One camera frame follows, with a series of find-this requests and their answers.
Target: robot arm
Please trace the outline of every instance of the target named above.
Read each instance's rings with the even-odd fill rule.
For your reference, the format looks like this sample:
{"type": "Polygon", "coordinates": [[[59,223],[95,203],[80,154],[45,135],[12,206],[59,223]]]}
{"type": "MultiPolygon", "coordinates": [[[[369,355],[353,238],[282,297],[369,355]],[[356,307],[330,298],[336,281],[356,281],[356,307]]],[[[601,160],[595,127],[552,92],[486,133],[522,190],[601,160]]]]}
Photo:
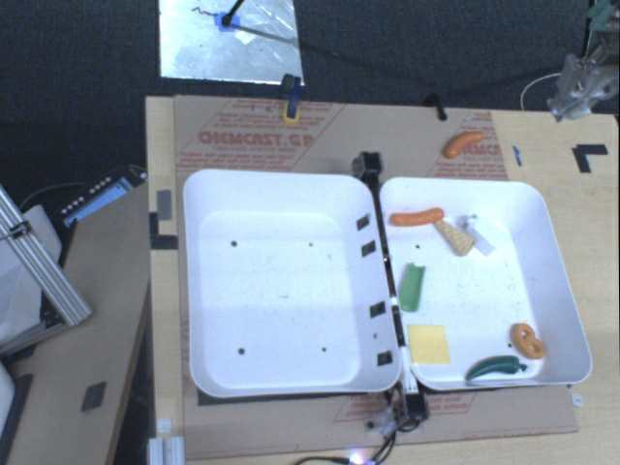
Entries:
{"type": "Polygon", "coordinates": [[[560,121],[592,113],[600,100],[618,94],[618,32],[620,0],[599,0],[587,16],[592,32],[589,51],[582,58],[569,54],[560,74],[556,95],[547,100],[551,113],[560,121]]]}

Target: aluminum foil sheet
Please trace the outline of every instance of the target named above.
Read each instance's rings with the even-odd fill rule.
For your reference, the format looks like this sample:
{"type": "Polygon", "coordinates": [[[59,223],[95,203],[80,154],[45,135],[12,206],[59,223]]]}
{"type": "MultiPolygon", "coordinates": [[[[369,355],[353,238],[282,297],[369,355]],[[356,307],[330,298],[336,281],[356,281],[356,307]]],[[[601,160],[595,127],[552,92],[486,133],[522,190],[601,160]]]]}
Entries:
{"type": "Polygon", "coordinates": [[[303,81],[293,0],[245,0],[239,24],[222,29],[215,16],[236,0],[159,0],[164,78],[279,84],[303,81]]]}

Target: metal bracket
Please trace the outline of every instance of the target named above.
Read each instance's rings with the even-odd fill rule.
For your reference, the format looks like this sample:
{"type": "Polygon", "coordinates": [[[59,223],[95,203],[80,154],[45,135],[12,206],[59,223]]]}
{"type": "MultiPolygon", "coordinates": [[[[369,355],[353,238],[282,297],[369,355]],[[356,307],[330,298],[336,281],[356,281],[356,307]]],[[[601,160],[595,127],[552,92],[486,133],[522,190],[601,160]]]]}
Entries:
{"type": "Polygon", "coordinates": [[[148,465],[185,465],[185,440],[183,437],[149,439],[148,465]]]}
{"type": "Polygon", "coordinates": [[[0,236],[0,241],[4,241],[5,239],[9,239],[12,237],[13,239],[18,239],[32,231],[32,227],[28,221],[21,221],[16,226],[13,226],[9,229],[9,232],[0,236]]]}
{"type": "Polygon", "coordinates": [[[66,324],[54,324],[48,326],[45,321],[39,322],[24,330],[18,337],[0,345],[0,357],[5,363],[9,363],[8,357],[42,341],[69,327],[66,324]]]}
{"type": "Polygon", "coordinates": [[[92,309],[71,286],[62,269],[44,248],[19,208],[0,185],[0,236],[8,243],[54,305],[63,321],[75,326],[92,309]]]}

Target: toy green pepper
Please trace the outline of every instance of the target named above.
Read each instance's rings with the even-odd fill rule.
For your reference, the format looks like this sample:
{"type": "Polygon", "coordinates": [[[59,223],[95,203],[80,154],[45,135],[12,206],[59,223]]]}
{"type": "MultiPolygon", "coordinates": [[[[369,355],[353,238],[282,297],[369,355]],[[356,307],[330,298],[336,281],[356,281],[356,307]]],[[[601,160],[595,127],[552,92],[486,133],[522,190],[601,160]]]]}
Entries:
{"type": "Polygon", "coordinates": [[[519,363],[519,359],[516,356],[492,356],[491,358],[481,360],[474,365],[465,376],[465,379],[467,381],[471,381],[477,377],[483,376],[484,374],[490,374],[491,372],[516,374],[519,369],[525,371],[526,368],[527,365],[519,363]]]}
{"type": "Polygon", "coordinates": [[[401,310],[405,312],[418,311],[425,269],[426,267],[418,267],[413,263],[407,265],[405,280],[403,281],[399,297],[401,310]]]}

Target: blue tape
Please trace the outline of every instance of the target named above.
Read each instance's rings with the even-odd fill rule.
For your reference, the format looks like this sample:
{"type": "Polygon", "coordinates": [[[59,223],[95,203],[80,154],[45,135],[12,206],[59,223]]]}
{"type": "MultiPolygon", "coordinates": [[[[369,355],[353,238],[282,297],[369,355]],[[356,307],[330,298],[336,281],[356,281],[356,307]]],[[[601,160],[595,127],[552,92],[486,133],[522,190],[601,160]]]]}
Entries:
{"type": "Polygon", "coordinates": [[[225,26],[224,24],[222,24],[222,17],[224,17],[227,13],[226,12],[221,12],[220,14],[216,14],[214,19],[215,19],[215,25],[217,26],[217,28],[220,31],[223,32],[231,32],[231,31],[235,31],[234,27],[235,26],[240,26],[241,25],[241,19],[239,18],[239,16],[237,14],[232,16],[232,21],[231,21],[231,25],[230,26],[225,26]]]}
{"type": "Polygon", "coordinates": [[[512,151],[514,152],[514,160],[516,160],[516,164],[521,167],[521,157],[519,156],[519,149],[516,146],[513,146],[512,151]]]}

